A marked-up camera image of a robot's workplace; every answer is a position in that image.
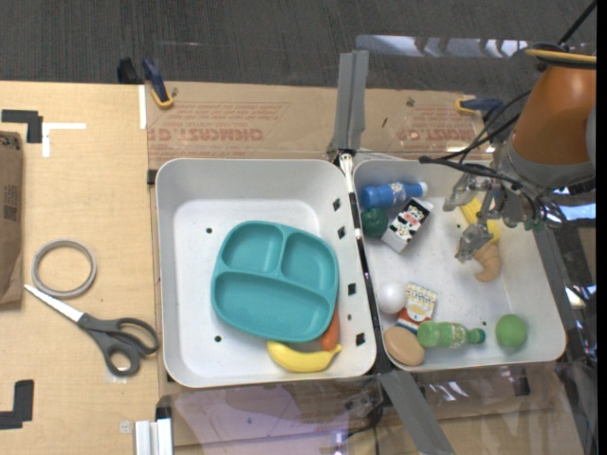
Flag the yellow corn cob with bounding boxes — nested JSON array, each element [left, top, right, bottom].
[[460, 195, 502, 246]]

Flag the small colourful printed carton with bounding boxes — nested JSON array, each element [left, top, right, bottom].
[[395, 281, 438, 336]]

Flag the dark green broccoli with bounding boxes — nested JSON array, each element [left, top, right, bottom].
[[360, 206, 390, 240]]

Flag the tan round biscuit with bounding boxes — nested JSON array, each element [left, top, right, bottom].
[[382, 324, 427, 368]]

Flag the grey handled scissors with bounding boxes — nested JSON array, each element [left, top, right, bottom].
[[23, 283, 160, 377]]

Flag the green ball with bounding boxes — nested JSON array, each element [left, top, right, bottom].
[[495, 313, 529, 351]]

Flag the tan croissant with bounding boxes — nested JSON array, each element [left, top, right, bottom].
[[467, 242, 504, 283]]

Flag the white ball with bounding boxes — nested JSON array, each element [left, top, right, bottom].
[[377, 281, 409, 316]]

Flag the green plastic bottle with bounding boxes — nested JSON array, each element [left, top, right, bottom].
[[415, 320, 487, 351]]

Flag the clear tape roll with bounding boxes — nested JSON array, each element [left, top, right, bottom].
[[31, 238, 99, 300]]

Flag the white plastic tray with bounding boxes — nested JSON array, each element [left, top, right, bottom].
[[155, 157, 378, 390], [351, 158, 568, 374]]

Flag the white carton with colourful print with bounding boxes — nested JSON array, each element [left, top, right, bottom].
[[380, 197, 434, 254]]

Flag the teal divided plate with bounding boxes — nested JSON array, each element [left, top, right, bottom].
[[210, 220, 340, 344]]

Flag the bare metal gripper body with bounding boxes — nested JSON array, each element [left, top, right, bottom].
[[473, 161, 541, 230]]

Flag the orange carrot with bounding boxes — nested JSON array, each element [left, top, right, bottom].
[[321, 306, 341, 353]]

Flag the blue bottle white cap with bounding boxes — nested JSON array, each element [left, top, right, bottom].
[[359, 180, 430, 211]]

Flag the brown paper bag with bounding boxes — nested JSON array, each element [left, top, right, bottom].
[[0, 130, 26, 305]]

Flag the brown cardboard board red print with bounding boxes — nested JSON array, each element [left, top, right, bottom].
[[144, 81, 585, 449]]

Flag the yellow banana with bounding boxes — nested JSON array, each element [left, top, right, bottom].
[[266, 339, 343, 374]]

